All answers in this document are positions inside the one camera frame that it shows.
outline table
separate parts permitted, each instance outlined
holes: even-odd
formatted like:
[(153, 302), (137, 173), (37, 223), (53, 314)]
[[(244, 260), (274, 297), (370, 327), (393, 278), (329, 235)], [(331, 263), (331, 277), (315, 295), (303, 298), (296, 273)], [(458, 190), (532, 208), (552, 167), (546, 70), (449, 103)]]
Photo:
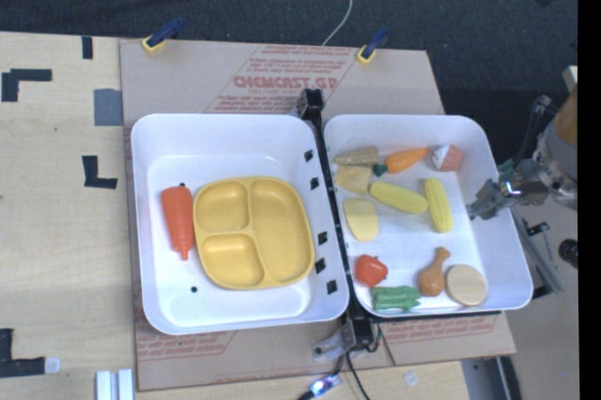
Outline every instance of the table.
[[(119, 90), (118, 38), (0, 33), (0, 71), (52, 69), (0, 103), (0, 328), (12, 357), (60, 371), (0, 379), (0, 398), (93, 398), (100, 370), (135, 369), (123, 128), (95, 126), (93, 91)], [(85, 188), (83, 156), (115, 189)], [(417, 383), (407, 382), (411, 373)], [(468, 399), (460, 362), (361, 370), (372, 398)], [(352, 376), (328, 398), (362, 398)], [(316, 377), (137, 392), (136, 398), (295, 398)]]

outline toy tomato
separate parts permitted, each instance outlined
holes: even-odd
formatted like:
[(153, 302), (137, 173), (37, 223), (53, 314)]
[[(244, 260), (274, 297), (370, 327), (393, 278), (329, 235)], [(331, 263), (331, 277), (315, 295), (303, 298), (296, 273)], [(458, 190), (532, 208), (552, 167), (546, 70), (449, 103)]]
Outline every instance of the toy tomato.
[(388, 267), (368, 254), (362, 254), (355, 264), (355, 279), (373, 288), (388, 275)]

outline cardboard box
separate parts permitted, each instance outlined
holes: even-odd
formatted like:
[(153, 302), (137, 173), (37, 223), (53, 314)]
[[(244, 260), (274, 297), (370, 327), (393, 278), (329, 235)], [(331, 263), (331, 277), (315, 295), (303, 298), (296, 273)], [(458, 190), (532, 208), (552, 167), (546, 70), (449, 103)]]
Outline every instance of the cardboard box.
[[(168, 41), (147, 54), (120, 45), (138, 388), (141, 391), (330, 372), (314, 342), (338, 322), (170, 336), (154, 330), (141, 305), (131, 127), (153, 113), (273, 113), (295, 110), (303, 88), (323, 91), (324, 121), (341, 114), (443, 114), (425, 52), (378, 51), (369, 65), (356, 50), (313, 46)], [(442, 362), (515, 352), (503, 313), (382, 325), (384, 343), (357, 368)]]

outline clamp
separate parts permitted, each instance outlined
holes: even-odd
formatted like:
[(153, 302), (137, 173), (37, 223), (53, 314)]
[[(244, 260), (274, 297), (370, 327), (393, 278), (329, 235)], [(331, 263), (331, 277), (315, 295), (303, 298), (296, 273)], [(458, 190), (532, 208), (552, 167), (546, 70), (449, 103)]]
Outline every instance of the clamp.
[(166, 39), (177, 38), (179, 32), (186, 25), (183, 18), (175, 18), (157, 30), (153, 35), (142, 40), (142, 46), (147, 53), (156, 53), (165, 45)]
[(371, 41), (363, 45), (357, 53), (357, 60), (362, 65), (367, 65), (374, 59), (376, 54), (376, 48), (383, 47), (388, 42), (388, 29), (380, 28), (380, 30), (374, 35)]

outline yellow corn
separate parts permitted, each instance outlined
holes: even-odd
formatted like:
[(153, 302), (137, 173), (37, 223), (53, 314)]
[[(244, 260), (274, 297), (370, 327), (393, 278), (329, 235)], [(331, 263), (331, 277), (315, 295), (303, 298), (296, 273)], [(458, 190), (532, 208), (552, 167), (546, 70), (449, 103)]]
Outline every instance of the yellow corn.
[(446, 233), (453, 229), (453, 214), (447, 193), (438, 178), (428, 178), (424, 183), (425, 198), (428, 202), (430, 216), (434, 227), (440, 233)]
[(369, 193), (378, 201), (408, 213), (424, 213), (428, 209), (427, 200), (419, 193), (386, 181), (374, 181)]

